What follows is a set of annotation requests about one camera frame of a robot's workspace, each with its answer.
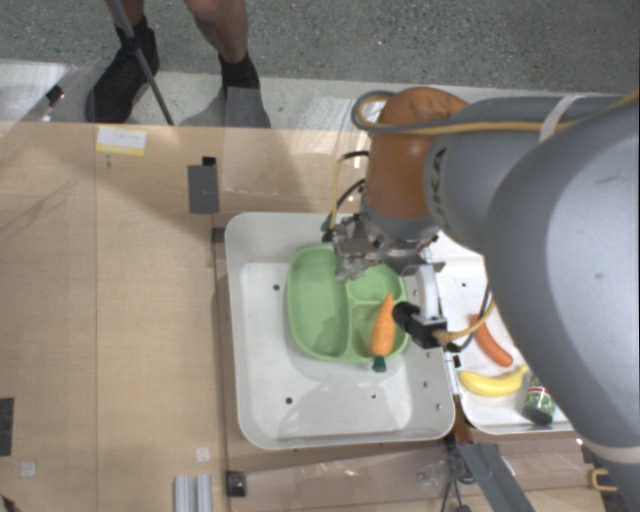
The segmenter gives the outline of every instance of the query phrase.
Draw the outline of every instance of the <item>white sticker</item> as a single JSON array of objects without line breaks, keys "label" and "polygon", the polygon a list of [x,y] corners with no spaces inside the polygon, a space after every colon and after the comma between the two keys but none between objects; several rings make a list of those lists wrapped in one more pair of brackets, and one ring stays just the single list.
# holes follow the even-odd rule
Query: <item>white sticker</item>
[{"label": "white sticker", "polygon": [[130,128],[101,126],[98,129],[96,150],[105,153],[144,156],[147,132]]},{"label": "white sticker", "polygon": [[35,462],[20,463],[20,476],[36,476]]},{"label": "white sticker", "polygon": [[207,462],[211,460],[211,452],[208,447],[196,448],[196,460],[198,462]]}]

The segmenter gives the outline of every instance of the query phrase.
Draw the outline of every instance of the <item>person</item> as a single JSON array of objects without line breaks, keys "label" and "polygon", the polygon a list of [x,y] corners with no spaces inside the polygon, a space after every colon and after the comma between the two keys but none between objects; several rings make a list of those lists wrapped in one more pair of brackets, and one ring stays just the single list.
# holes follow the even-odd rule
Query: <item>person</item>
[{"label": "person", "polygon": [[[120,49],[87,97],[85,116],[99,123],[124,123],[146,83],[135,56],[142,49],[151,72],[160,67],[154,31],[144,14],[144,0],[120,0],[133,27],[135,43],[128,41],[110,0],[105,0],[115,22]],[[244,0],[184,0],[196,26],[218,52],[225,98],[229,87],[260,89],[260,79],[247,48],[248,23]]]}]

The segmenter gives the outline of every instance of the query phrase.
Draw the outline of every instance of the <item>toy carrot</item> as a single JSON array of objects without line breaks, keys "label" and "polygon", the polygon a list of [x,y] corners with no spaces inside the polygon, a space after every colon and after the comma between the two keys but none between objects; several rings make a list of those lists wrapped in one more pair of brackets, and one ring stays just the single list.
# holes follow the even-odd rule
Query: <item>toy carrot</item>
[{"label": "toy carrot", "polygon": [[[471,324],[475,324],[478,321],[478,315],[471,317]],[[487,354],[495,363],[500,366],[511,366],[513,364],[513,357],[509,352],[503,349],[498,342],[491,336],[486,322],[483,323],[476,331],[476,342],[480,348]]]},{"label": "toy carrot", "polygon": [[376,372],[385,372],[387,370],[384,358],[393,350],[395,327],[396,324],[393,321],[393,294],[387,293],[373,324],[371,342],[369,344],[369,350],[375,358],[373,370]]}]

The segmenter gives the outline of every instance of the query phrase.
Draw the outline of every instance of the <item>yellow banana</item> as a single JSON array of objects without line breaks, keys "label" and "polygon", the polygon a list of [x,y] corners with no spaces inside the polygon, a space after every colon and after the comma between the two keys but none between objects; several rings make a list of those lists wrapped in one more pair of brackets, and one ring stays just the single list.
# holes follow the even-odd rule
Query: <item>yellow banana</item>
[{"label": "yellow banana", "polygon": [[498,377],[486,377],[479,373],[460,370],[460,382],[472,393],[481,396],[505,396],[515,393],[522,386],[522,379],[529,368],[521,365],[517,370]]}]

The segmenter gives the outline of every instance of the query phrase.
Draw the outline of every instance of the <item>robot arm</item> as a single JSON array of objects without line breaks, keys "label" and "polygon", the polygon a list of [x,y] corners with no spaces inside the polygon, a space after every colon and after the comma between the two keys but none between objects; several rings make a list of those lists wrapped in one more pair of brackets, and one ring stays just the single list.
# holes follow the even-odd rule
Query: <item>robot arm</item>
[{"label": "robot arm", "polygon": [[[431,91],[399,93],[385,110],[400,115],[382,122],[539,126],[559,100],[466,106]],[[528,130],[374,132],[360,214],[334,246],[343,278],[380,261],[412,272],[439,229],[482,254],[521,353],[640,509],[639,112],[637,97],[612,102],[577,99],[544,142]]]}]

